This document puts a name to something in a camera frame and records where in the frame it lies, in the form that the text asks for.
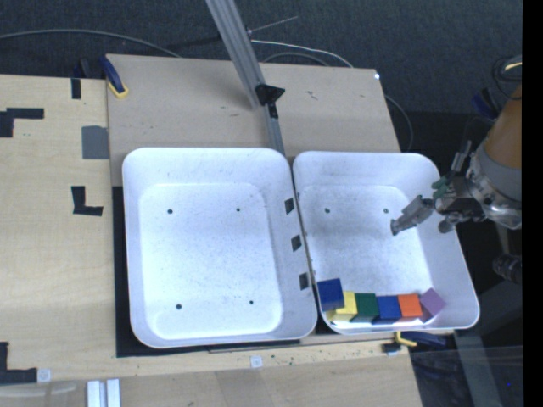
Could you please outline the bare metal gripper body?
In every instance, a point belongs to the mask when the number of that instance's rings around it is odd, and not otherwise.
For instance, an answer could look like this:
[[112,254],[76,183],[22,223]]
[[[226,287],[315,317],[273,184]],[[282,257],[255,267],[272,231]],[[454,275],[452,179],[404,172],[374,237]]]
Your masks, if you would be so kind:
[[434,208],[443,219],[456,220],[456,225],[490,220],[509,230],[522,228],[521,202],[473,171],[467,176],[451,172],[440,177],[434,183]]

